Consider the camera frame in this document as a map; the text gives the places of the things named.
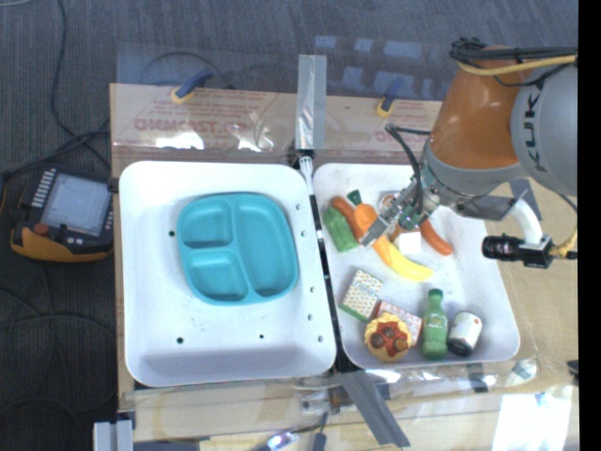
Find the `carrot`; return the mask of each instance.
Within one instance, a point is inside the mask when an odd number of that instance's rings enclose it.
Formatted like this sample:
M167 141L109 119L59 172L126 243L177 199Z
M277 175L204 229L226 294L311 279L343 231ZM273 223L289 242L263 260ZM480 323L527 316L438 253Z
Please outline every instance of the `carrot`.
M432 226L429 218L420 224L420 231L422 232L425 241L430 244L436 252L443 256L450 256L453 253L453 246L439 235Z
M371 224L373 224L377 218L378 213L369 204L359 204L355 208L355 222L357 223L357 226L361 228L362 236L365 235ZM393 263L391 251L388 246L389 242L386 234L380 236L376 242L374 242L374 250L388 267Z
M347 202L346 199L340 196L336 196L331 200L331 206L338 210L342 215L347 219L348 226L350 230L353 232L353 236L355 239L359 241L365 232L357 225L355 221L355 208Z

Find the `blue plate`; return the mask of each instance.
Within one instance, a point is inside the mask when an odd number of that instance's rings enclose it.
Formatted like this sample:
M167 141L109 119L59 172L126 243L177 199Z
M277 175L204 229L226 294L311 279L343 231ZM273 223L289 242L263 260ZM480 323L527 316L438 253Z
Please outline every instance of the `blue plate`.
M280 206L262 194L212 194L177 219L186 280L207 303L262 303L296 286L299 264Z

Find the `toy bottle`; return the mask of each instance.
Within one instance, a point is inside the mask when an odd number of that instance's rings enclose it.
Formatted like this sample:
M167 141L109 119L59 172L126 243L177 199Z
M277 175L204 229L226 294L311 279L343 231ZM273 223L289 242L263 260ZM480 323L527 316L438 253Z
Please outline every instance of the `toy bottle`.
M424 314L424 343L422 354L432 360L442 359L447 353L448 319L442 309L442 291L428 291L428 306Z

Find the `can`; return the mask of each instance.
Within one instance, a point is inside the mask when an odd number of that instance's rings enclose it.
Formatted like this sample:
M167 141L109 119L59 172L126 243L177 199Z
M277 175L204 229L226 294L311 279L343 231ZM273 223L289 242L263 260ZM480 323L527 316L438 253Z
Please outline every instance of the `can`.
M458 356L469 356L478 343L482 327L482 320L478 316L468 311L459 311L449 328L449 351Z

